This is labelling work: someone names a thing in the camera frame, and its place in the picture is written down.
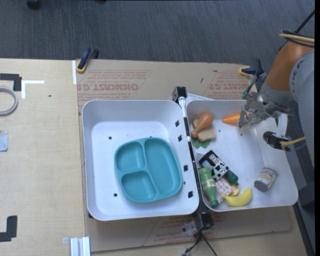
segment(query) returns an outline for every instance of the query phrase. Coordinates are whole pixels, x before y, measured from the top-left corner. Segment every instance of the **blue plate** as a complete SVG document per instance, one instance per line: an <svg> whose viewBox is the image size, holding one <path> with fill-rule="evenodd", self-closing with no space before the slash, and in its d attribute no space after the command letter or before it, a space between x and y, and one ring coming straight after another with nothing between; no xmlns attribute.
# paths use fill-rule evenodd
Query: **blue plate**
<svg viewBox="0 0 320 256"><path fill-rule="evenodd" d="M176 155L162 138L148 137L121 145L114 166L125 196L137 203L172 197L182 187Z"/></svg>

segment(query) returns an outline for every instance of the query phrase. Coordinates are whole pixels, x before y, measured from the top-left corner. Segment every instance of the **carrot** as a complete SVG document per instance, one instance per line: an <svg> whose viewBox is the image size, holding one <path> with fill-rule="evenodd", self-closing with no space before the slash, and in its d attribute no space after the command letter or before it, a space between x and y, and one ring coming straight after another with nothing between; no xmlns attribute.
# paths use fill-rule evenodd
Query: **carrot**
<svg viewBox="0 0 320 256"><path fill-rule="evenodd" d="M222 118L222 122L226 124L237 124L240 119L240 113L233 114Z"/></svg>

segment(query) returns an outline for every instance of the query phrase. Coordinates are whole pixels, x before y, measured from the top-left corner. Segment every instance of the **cardboard sheet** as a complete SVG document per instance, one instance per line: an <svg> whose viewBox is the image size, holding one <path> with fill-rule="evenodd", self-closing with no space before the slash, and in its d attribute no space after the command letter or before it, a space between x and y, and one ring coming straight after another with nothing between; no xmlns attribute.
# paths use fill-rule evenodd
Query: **cardboard sheet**
<svg viewBox="0 0 320 256"><path fill-rule="evenodd" d="M195 238L183 236L181 232L181 226L192 220L189 215L106 222L89 216L81 127L83 105L95 99L166 100L175 87L186 87L188 93L200 97L237 100L250 83L250 78L238 74L241 67L247 66L95 59L88 61L84 73L77 73L85 235L91 237L92 252L183 243ZM207 239L288 231L291 228L287 207L212 212L211 215L214 226L205 231Z"/></svg>

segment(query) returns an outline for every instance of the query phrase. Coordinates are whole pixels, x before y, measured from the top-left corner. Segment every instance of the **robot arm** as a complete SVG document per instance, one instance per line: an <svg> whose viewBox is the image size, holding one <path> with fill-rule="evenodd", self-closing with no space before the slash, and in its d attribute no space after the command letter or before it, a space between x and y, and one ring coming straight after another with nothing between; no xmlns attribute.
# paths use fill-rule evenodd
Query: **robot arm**
<svg viewBox="0 0 320 256"><path fill-rule="evenodd" d="M276 56L260 91L247 95L238 126L278 119L297 102L305 140L314 156L314 63L314 40L288 41Z"/></svg>

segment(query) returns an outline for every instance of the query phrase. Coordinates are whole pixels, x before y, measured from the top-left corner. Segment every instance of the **metal ring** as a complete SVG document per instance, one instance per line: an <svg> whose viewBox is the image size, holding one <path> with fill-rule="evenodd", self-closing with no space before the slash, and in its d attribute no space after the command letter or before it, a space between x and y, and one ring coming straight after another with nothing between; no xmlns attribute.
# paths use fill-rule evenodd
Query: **metal ring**
<svg viewBox="0 0 320 256"><path fill-rule="evenodd" d="M0 111L0 117L1 117L1 116L9 115L9 114L11 114L13 111L15 111L15 109L17 108L17 105L18 105L18 98L17 98L16 93L15 93L13 90L11 90L11 89L9 89L9 88L7 88L7 87L0 87L0 92L6 92L6 93L8 93L8 94L11 94L12 97L14 98L14 103L13 103L13 106L12 106L12 107L10 107L10 108L9 108L8 110L6 110L6 111Z"/></svg>

